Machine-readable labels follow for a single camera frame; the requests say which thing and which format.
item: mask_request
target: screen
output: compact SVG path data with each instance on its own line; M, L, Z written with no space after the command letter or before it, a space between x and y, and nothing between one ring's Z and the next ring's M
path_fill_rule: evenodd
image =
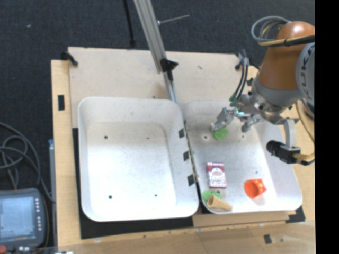
M34 197L0 198L0 242L35 239Z

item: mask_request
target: white tray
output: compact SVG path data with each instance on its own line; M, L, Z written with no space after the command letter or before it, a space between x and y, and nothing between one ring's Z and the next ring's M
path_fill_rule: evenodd
M216 140L210 132L211 122L223 107L224 101L192 101L184 107L184 117L200 192L220 191L223 200L233 206L231 211L206 208L215 214L232 214L259 211L292 211L300 207L302 195L292 165L270 155L266 144L270 140L284 142L280 128L269 122L252 126L243 133L242 122L234 118L227 126L229 135ZM208 187L206 163L223 162L227 188ZM267 191L254 199L244 191L244 182L261 178Z
M81 203L90 219L193 215L199 206L178 105L166 99L89 97L78 107Z

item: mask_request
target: ice cream cone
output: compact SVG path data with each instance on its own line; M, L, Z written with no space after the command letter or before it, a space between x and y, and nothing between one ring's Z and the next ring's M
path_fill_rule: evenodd
M226 201L223 201L222 199L219 199L218 197L212 195L208 201L207 201L208 208L211 209L222 209L226 211L232 210L232 205L227 203Z

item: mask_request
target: small box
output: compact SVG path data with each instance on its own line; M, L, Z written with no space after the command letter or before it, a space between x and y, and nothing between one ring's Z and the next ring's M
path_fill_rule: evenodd
M224 163L207 162L207 178L210 188L226 188Z

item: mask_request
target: green object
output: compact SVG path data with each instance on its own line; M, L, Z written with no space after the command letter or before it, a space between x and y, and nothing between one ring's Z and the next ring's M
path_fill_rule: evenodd
M220 193L219 192L217 192L217 191L209 191L209 190L206 190L206 191L204 191L203 193L202 193L202 199L207 203L207 201L209 200L209 198L211 197L211 196L216 196L216 197L218 197L218 198L220 198L220 199L222 199L222 196L220 195Z
M211 129L211 132L213 133L213 136L216 140L221 140L224 137L228 136L228 130L226 128L221 128L219 130L213 131Z

